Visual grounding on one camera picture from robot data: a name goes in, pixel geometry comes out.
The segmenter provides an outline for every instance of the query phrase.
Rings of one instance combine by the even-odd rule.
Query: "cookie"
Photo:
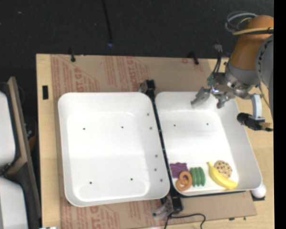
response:
[[[230,178],[232,174],[232,168],[231,166],[223,161],[223,160],[218,160],[214,164],[214,167],[219,171],[220,174],[222,174],[225,178]]]

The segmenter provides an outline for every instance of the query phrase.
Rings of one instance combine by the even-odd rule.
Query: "wooden table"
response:
[[[56,152],[54,103],[52,91],[51,55],[38,54],[37,90],[38,122],[41,170],[41,209],[42,226],[51,227],[61,223],[60,194],[58,182],[58,162]],[[48,96],[44,95],[44,86],[48,87]],[[236,98],[240,112],[251,113],[251,101]],[[263,102],[263,116],[272,122],[269,108]],[[263,182],[267,188],[266,199],[255,201],[257,216],[236,218],[234,220],[216,220],[204,223],[204,229],[271,229],[274,228],[274,134],[273,132],[253,131],[247,128],[248,137],[261,169]],[[199,228],[199,222],[186,225],[171,225],[169,228]]]

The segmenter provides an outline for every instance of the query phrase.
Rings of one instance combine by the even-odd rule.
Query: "black floor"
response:
[[[0,82],[15,76],[37,116],[37,53],[215,58],[236,37],[224,28],[235,10],[274,16],[274,0],[0,0]],[[112,47],[108,46],[113,39]]]

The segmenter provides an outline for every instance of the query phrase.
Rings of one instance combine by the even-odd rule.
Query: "white plastic container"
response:
[[[169,163],[202,167],[203,187],[180,192],[196,196],[251,190],[262,177],[234,100],[216,108],[213,96],[195,109],[197,93],[168,92],[155,103]],[[165,197],[169,176],[153,104],[139,92],[67,93],[58,102],[65,195],[76,206]],[[224,160],[238,187],[227,191],[208,176],[207,162]]]
[[[8,100],[0,91],[0,171],[15,158],[16,146]],[[0,177],[0,229],[27,229],[27,213],[22,188]]]

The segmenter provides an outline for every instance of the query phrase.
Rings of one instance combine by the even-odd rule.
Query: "cucumber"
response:
[[[205,174],[204,174],[204,170],[199,167],[199,173],[200,173],[200,180],[201,180],[201,185],[204,186],[205,185]]]
[[[196,184],[197,184],[197,186],[200,186],[200,184],[201,184],[200,171],[197,167],[195,167],[194,170],[195,170],[195,174],[196,174]]]
[[[195,187],[196,183],[197,183],[195,169],[194,168],[190,168],[190,173],[191,173],[192,179],[193,179],[192,185],[193,185],[193,187]]]

